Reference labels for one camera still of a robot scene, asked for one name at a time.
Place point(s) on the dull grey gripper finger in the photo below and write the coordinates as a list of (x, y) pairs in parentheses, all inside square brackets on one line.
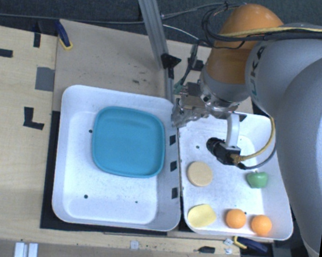
[(189, 117), (176, 115)]

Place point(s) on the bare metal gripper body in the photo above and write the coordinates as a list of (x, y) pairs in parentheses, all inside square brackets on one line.
[(196, 98)]

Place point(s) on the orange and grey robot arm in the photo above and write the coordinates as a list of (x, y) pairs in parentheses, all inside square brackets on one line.
[(306, 109)]

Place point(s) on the blue plate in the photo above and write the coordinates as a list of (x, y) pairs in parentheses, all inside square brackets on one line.
[(129, 142)]

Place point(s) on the beige round biscuit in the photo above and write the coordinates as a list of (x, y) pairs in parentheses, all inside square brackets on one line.
[(200, 174)]

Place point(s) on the white plastic tray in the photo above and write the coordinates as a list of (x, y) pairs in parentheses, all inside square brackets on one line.
[(109, 201), (229, 191)]

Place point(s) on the green toy pepper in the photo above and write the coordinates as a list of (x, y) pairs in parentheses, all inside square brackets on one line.
[(257, 180)]

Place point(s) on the yellow toy cheese slice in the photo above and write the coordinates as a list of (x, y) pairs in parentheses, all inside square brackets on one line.
[(201, 216)]

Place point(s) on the orange toy orange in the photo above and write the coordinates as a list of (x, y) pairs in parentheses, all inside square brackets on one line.
[(236, 218), (261, 225)]

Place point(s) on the black cylinder on white bracket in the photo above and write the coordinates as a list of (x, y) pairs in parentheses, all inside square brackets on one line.
[(223, 153)]

